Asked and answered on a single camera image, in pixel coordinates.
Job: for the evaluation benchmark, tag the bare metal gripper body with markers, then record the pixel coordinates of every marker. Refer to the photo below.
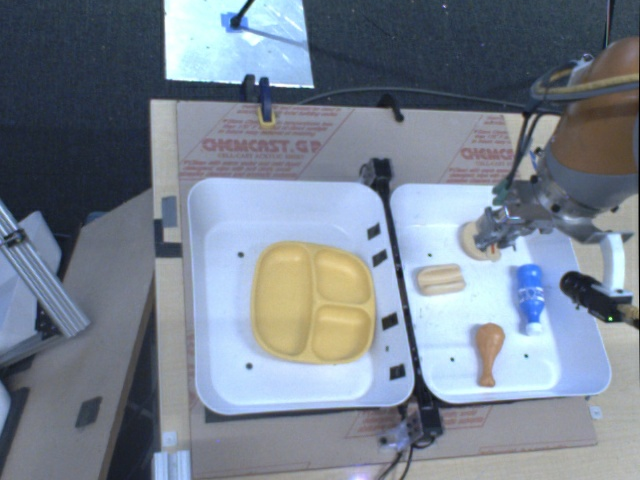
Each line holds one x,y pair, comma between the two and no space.
542,213

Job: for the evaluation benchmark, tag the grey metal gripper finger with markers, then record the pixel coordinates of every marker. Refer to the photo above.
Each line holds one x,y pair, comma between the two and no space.
510,238
484,238

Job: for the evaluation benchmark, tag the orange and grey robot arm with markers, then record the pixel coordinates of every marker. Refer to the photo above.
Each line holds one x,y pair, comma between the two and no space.
595,128

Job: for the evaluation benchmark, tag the beige round biscuit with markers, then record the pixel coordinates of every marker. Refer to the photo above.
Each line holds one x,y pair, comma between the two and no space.
467,240

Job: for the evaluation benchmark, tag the blue bottle white cap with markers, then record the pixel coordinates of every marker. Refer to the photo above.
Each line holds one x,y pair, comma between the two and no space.
530,293

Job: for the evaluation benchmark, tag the beige hot dog bun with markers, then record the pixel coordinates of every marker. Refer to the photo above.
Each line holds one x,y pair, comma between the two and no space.
440,280

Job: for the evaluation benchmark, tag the thin black rod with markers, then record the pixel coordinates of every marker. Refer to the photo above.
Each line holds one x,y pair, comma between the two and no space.
400,278

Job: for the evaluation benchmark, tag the brown chicken drumstick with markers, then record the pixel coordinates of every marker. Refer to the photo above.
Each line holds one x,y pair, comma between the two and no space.
489,343

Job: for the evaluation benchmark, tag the white plastic tray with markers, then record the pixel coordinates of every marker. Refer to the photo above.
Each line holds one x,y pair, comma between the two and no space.
225,288
450,363

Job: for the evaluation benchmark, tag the yellow divided plate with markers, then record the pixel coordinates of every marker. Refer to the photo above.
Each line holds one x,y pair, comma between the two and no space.
300,298

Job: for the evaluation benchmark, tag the brown cardboard board red print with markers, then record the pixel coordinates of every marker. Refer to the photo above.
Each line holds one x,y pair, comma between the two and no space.
310,143

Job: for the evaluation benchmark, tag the black cylinder on white bracket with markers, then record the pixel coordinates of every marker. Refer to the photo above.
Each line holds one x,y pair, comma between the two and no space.
585,288

